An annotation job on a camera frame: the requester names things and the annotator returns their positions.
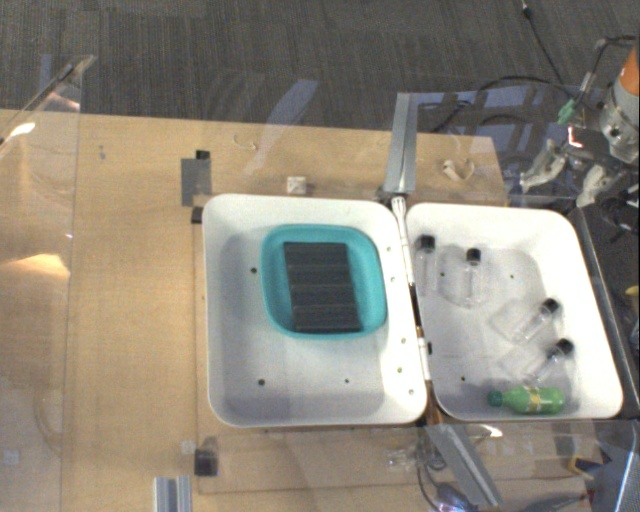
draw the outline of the vial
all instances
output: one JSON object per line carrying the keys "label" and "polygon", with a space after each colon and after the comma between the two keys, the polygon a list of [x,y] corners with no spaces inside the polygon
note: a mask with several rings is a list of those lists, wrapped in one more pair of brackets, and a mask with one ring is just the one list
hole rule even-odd
{"label": "vial", "polygon": [[416,284],[420,295],[437,288],[436,270],[436,239],[422,235],[416,250]]}
{"label": "vial", "polygon": [[532,314],[525,316],[518,323],[511,336],[516,344],[531,341],[542,328],[553,320],[554,313],[560,309],[560,304],[554,299],[546,299]]}
{"label": "vial", "polygon": [[482,252],[480,249],[471,248],[467,251],[464,266],[464,290],[462,303],[471,308],[482,302]]}
{"label": "vial", "polygon": [[542,360],[538,357],[525,368],[523,382],[530,386],[537,386],[544,381],[554,369],[564,364],[573,352],[573,343],[562,338],[558,343],[544,352]]}

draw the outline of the yellow label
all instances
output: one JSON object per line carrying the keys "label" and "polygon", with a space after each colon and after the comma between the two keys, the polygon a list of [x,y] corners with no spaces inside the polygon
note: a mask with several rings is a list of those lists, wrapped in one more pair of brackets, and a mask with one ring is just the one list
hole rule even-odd
{"label": "yellow label", "polygon": [[540,398],[539,388],[525,388],[529,392],[529,403],[527,404],[527,412],[540,412],[542,409],[542,398]]}

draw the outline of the teal tray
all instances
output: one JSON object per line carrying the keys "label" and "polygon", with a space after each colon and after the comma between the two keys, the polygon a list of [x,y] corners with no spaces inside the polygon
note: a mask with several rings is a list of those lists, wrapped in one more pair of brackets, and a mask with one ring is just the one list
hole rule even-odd
{"label": "teal tray", "polygon": [[[285,242],[343,243],[356,298],[362,329],[352,333],[308,334],[293,330],[293,312]],[[271,324],[287,336],[307,339],[349,339],[365,336],[379,329],[387,317],[387,301],[382,269],[375,245],[364,233],[343,226],[295,224],[277,227],[262,241],[260,250],[262,298]]]}

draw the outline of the white bin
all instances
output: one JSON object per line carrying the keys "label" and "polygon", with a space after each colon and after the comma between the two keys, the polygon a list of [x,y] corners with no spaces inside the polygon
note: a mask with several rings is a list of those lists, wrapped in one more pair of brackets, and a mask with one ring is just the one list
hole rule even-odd
{"label": "white bin", "polygon": [[[348,226],[373,241],[387,296],[381,328],[355,339],[309,340],[288,337],[270,324],[252,269],[259,268],[264,237],[297,223]],[[422,234],[436,237],[443,280],[441,271],[466,247],[483,249],[488,270],[488,300],[478,308],[460,308],[440,293],[420,300],[433,349],[429,370],[445,411],[467,421],[524,419],[486,401],[503,377],[495,356],[509,347],[499,332],[501,318],[505,307],[525,308],[552,296],[563,306],[554,336],[576,344],[570,396],[552,418],[618,412],[622,389],[577,237],[563,217],[420,204],[411,208],[407,223],[413,241]],[[372,425],[408,423],[421,415],[429,375],[420,362],[397,224],[388,209],[368,201],[228,194],[207,204],[203,224],[209,399],[222,421],[239,427]]]}

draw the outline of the green bottle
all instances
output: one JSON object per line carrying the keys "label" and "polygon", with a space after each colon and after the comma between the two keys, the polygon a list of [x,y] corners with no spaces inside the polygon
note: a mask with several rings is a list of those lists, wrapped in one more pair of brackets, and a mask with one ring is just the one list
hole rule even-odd
{"label": "green bottle", "polygon": [[558,414],[564,407],[564,394],[558,388],[518,386],[505,393],[491,391],[492,407],[507,406],[518,414]]}

